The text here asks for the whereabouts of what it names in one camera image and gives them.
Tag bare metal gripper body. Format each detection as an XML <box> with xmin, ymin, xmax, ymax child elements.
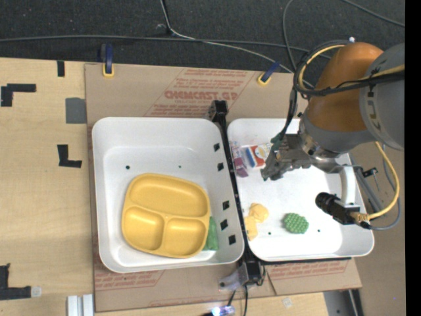
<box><xmin>270</xmin><ymin>133</ymin><xmax>343</xmax><ymax>174</ymax></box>

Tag white red blue carton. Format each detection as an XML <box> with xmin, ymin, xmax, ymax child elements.
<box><xmin>241</xmin><ymin>142</ymin><xmax>274</xmax><ymax>169</ymax></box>

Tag purple carton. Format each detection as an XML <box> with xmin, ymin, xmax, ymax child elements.
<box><xmin>230</xmin><ymin>140</ymin><xmax>249</xmax><ymax>178</ymax></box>

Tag white plastic tray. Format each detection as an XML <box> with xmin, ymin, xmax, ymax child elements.
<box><xmin>91</xmin><ymin>117</ymin><xmax>245</xmax><ymax>274</ymax></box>
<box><xmin>226</xmin><ymin>117</ymin><xmax>376</xmax><ymax>263</ymax></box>

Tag yellow toy food piece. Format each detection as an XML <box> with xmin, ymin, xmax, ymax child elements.
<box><xmin>243</xmin><ymin>202</ymin><xmax>270</xmax><ymax>242</ymax></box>

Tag green toy grapes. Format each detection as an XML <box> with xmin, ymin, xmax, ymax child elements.
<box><xmin>283</xmin><ymin>212</ymin><xmax>310</xmax><ymax>235</ymax></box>

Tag green toy vegetable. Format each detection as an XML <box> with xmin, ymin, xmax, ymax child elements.
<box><xmin>202</xmin><ymin>215</ymin><xmax>220</xmax><ymax>251</ymax></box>

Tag yellow divided plate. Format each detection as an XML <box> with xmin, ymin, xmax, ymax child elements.
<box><xmin>120</xmin><ymin>172</ymin><xmax>212</xmax><ymax>259</ymax></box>

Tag brown cardboard board red print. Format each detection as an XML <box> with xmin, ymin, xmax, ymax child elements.
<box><xmin>84</xmin><ymin>63</ymin><xmax>363</xmax><ymax>313</ymax></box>

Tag black cylinder on white bracket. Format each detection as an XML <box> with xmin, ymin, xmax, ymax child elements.
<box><xmin>314</xmin><ymin>164</ymin><xmax>362</xmax><ymax>226</ymax></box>

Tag black block with wires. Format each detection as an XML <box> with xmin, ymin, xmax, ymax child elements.
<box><xmin>237</xmin><ymin>260</ymin><xmax>266</xmax><ymax>286</ymax></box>
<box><xmin>208</xmin><ymin>99</ymin><xmax>230</xmax><ymax>124</ymax></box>

